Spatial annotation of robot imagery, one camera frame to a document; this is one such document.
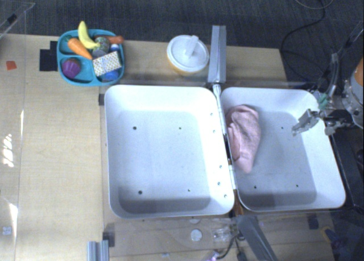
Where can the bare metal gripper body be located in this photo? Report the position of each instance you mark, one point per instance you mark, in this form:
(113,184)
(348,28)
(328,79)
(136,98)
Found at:
(352,103)

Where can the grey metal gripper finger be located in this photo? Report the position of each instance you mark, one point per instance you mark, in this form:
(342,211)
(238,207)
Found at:
(306,120)
(330,130)

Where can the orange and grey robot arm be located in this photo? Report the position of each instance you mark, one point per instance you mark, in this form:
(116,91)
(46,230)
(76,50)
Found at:
(360,72)

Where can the white plastic tray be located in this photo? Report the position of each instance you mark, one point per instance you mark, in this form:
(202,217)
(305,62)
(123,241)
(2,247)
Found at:
(287,163)
(165,154)

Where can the pink cloth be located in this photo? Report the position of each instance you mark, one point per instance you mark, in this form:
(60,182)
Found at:
(244,137)

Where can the white lidded yellow tub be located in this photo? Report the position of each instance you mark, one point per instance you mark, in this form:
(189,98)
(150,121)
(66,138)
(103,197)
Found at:
(187,55)

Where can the orange brown sausage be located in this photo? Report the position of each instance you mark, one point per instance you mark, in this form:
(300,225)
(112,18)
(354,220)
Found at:
(116,39)

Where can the patterned white carton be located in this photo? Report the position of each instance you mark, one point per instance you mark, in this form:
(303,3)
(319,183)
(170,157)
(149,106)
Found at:
(107,63)

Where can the small green can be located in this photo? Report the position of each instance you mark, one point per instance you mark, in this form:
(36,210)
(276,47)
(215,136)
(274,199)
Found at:
(101,46)

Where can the blue divided plate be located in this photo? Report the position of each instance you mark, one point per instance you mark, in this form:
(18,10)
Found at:
(85,75)

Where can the yellow banana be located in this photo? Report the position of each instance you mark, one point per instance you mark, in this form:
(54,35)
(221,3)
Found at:
(84,38)

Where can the orange carrot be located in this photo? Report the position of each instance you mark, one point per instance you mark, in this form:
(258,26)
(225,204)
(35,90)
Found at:
(79,48)

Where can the purple grapes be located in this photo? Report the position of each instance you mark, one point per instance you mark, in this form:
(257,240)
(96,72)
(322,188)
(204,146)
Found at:
(71,68)

